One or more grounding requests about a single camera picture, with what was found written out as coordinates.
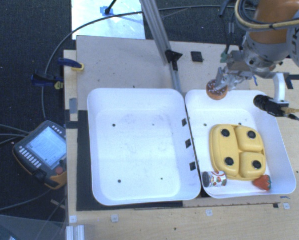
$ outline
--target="blue clamp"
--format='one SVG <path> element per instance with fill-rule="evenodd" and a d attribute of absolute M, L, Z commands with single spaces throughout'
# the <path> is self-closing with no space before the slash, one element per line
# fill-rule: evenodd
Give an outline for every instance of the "blue clamp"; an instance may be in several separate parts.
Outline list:
<path fill-rule="evenodd" d="M 253 78 L 254 78 L 254 83 L 255 83 L 255 85 L 256 85 L 256 86 L 259 86 L 259 84 L 258 84 L 258 80 L 257 80 L 257 78 L 256 78 L 255 75 L 253 75 Z"/>
<path fill-rule="evenodd" d="M 84 70 L 84 64 L 78 63 L 77 61 L 69 59 L 69 58 L 59 58 L 57 60 L 57 63 L 60 66 L 71 67 L 71 69 L 74 71 L 83 71 Z"/>
<path fill-rule="evenodd" d="M 63 83 L 62 77 L 53 76 L 50 74 L 36 72 L 30 78 L 33 86 L 37 87 L 55 87 L 57 83 Z"/>

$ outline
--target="white tray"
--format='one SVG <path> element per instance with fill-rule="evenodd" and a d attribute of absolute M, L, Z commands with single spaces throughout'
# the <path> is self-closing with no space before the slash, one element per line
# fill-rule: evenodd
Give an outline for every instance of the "white tray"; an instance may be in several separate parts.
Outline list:
<path fill-rule="evenodd" d="M 186 95 L 195 150 L 201 172 L 214 171 L 210 157 L 210 131 L 219 124 L 242 124 L 257 130 L 262 136 L 266 153 L 266 172 L 270 175 L 272 188 L 264 191 L 251 181 L 227 180 L 224 187 L 204 187 L 213 198 L 234 198 L 260 195 L 290 194 L 296 188 L 296 179 L 285 149 L 282 135 L 274 116 L 254 106 L 260 91 L 235 90 L 219 101 L 208 97 L 205 90 L 192 90 Z"/>
<path fill-rule="evenodd" d="M 181 94 L 101 88 L 89 94 L 87 107 L 92 190 L 98 202 L 183 201 L 200 194 L 194 148 L 186 145 L 191 132 Z"/>

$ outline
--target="metal pole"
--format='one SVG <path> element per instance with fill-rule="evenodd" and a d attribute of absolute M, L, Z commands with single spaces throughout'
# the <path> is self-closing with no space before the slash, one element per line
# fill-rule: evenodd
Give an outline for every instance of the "metal pole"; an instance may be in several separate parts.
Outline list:
<path fill-rule="evenodd" d="M 151 34 L 154 37 L 157 49 L 160 57 L 163 60 L 163 64 L 168 62 L 165 52 L 171 49 L 171 44 L 166 33 L 157 3 L 155 0 L 139 0 L 144 12 L 145 18 L 148 22 L 148 26 Z M 169 63 L 170 73 L 173 81 L 173 87 L 178 92 L 182 93 L 181 81 L 179 74 L 173 69 L 173 62 Z"/>

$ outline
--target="black mounting bracket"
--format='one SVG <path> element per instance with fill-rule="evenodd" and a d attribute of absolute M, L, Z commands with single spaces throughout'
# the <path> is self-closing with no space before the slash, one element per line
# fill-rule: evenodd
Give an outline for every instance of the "black mounting bracket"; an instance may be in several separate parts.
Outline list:
<path fill-rule="evenodd" d="M 172 50 L 167 50 L 165 52 L 165 55 L 166 55 L 166 59 L 167 59 L 168 63 L 172 62 L 173 70 L 179 71 L 178 60 L 183 56 L 183 54 L 172 51 Z"/>
<path fill-rule="evenodd" d="M 293 90 L 293 84 L 292 80 L 299 80 L 299 74 L 289 74 L 288 76 L 285 76 L 285 83 L 287 86 L 287 89 Z"/>

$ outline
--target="black clip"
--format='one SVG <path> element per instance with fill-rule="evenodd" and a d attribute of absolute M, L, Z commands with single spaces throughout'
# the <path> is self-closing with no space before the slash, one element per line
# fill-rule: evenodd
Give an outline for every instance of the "black clip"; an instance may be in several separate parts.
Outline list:
<path fill-rule="evenodd" d="M 299 74 L 288 74 L 287 76 L 284 75 L 285 77 L 285 83 L 287 86 L 287 89 L 289 90 L 293 90 L 293 84 L 292 84 L 292 80 L 299 80 Z"/>
<path fill-rule="evenodd" d="M 179 71 L 178 60 L 183 56 L 183 54 L 172 51 L 172 50 L 167 50 L 165 52 L 165 55 L 166 55 L 168 63 L 172 62 L 173 70 Z"/>
<path fill-rule="evenodd" d="M 64 82 L 64 79 L 62 77 L 39 72 L 35 72 L 30 79 L 33 86 L 37 87 L 53 87 L 58 82 Z"/>

